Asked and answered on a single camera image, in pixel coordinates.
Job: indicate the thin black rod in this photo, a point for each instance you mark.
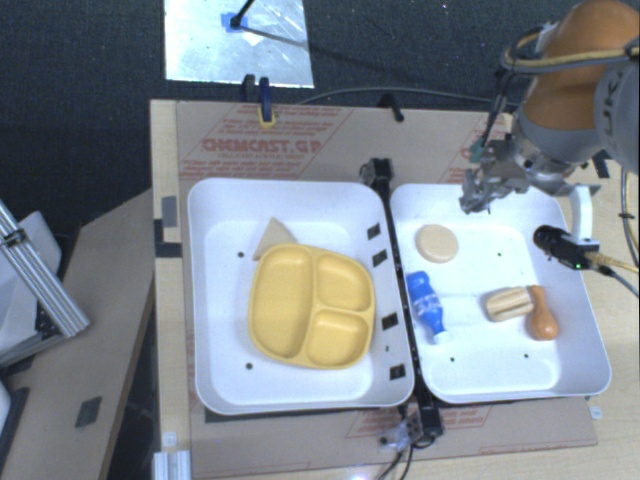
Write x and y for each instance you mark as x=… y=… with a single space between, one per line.
x=400 y=273

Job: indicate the tan hot dog bun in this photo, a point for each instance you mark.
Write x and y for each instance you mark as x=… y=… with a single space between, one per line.
x=507 y=303

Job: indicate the brown cardboard board red print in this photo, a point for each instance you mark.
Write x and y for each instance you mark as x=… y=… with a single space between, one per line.
x=300 y=158

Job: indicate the black cylinder on white bracket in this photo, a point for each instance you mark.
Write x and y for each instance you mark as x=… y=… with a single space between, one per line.
x=570 y=238

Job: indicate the yellow divided plate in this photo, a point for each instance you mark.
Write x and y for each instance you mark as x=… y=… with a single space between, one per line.
x=310 y=308

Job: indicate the orange butternut squash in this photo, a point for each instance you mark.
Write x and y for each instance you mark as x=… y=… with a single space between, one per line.
x=541 y=318

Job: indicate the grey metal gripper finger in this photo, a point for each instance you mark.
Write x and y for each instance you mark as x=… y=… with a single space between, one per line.
x=487 y=195
x=468 y=195

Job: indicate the tan triangular bread slice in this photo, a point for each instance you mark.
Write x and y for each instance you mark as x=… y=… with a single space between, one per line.
x=272 y=238

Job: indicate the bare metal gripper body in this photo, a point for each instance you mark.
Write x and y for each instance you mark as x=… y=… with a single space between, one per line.
x=505 y=170

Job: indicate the beige round biscuit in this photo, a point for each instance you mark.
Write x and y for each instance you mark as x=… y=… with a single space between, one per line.
x=436 y=243

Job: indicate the white plastic tray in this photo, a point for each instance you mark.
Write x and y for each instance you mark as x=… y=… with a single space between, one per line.
x=500 y=368
x=225 y=358

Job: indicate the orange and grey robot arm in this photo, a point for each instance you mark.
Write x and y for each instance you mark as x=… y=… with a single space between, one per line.
x=575 y=83

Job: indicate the blue plastic bottle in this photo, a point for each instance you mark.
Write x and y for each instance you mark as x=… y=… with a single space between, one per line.
x=425 y=308

